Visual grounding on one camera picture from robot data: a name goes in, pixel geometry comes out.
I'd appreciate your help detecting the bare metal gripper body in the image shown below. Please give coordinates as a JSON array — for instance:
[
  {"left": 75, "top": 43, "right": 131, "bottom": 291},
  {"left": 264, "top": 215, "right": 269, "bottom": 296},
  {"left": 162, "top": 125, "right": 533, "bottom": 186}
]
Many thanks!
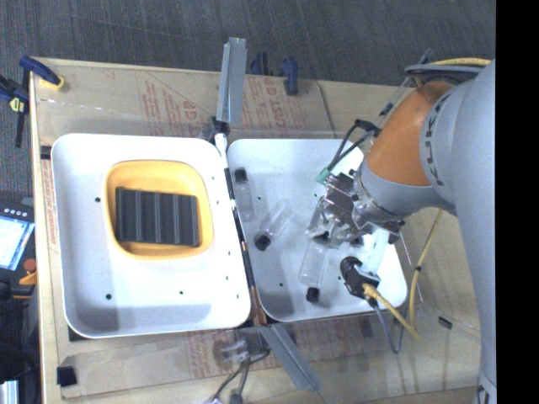
[{"left": 322, "top": 172, "right": 406, "bottom": 246}]

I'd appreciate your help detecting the clear plastic bottle, black cap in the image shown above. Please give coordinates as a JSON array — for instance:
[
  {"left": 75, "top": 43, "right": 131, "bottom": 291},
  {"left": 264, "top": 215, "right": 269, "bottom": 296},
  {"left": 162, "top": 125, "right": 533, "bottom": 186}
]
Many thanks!
[
  {"left": 253, "top": 199, "right": 296, "bottom": 253},
  {"left": 297, "top": 241, "right": 334, "bottom": 304},
  {"left": 233, "top": 167, "right": 258, "bottom": 223}
]

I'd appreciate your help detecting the white plastic tray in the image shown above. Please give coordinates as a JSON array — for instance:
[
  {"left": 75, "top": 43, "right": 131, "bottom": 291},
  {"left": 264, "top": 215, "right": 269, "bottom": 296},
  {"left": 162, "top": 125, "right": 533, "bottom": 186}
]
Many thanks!
[
  {"left": 50, "top": 132, "right": 253, "bottom": 340},
  {"left": 226, "top": 137, "right": 409, "bottom": 324}
]

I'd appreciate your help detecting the thin black and white rod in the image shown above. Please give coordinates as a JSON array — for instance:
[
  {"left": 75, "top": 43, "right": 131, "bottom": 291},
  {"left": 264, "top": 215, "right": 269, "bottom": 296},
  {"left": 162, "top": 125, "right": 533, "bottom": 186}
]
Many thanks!
[{"left": 213, "top": 131, "right": 268, "bottom": 327}]

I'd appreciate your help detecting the black ribbed rectangular tray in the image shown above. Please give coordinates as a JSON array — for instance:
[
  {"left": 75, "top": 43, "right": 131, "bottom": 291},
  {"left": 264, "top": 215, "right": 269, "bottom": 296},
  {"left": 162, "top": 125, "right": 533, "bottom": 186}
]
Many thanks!
[{"left": 114, "top": 186, "right": 200, "bottom": 247}]

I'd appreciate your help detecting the orange rounded square dish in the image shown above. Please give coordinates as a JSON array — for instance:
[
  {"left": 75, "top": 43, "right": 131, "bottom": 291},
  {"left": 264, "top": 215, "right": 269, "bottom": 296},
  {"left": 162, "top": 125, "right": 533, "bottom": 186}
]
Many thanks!
[{"left": 104, "top": 159, "right": 215, "bottom": 261}]

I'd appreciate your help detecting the brown cardboard board, red print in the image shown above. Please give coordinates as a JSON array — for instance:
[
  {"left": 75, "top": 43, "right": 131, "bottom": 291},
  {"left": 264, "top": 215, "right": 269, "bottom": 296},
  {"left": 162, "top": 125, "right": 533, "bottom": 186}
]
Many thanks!
[{"left": 28, "top": 56, "right": 482, "bottom": 404}]

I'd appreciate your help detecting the black cylinder on white bracket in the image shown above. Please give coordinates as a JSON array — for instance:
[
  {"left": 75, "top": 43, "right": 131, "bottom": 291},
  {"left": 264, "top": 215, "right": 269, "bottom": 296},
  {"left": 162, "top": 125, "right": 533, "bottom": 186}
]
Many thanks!
[{"left": 339, "top": 228, "right": 392, "bottom": 299}]

